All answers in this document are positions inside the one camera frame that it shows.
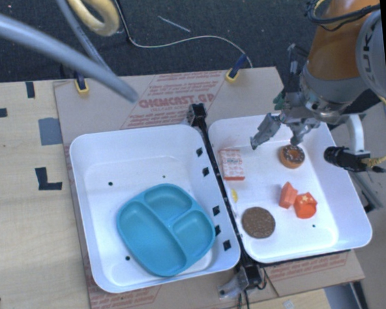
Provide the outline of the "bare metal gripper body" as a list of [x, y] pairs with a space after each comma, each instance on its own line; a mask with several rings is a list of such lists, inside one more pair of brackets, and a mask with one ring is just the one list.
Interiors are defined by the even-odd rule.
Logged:
[[348, 103], [348, 91], [341, 87], [326, 87], [326, 90], [301, 89], [278, 96], [279, 120], [286, 125], [316, 125], [325, 122], [339, 125], [346, 121], [344, 114]]

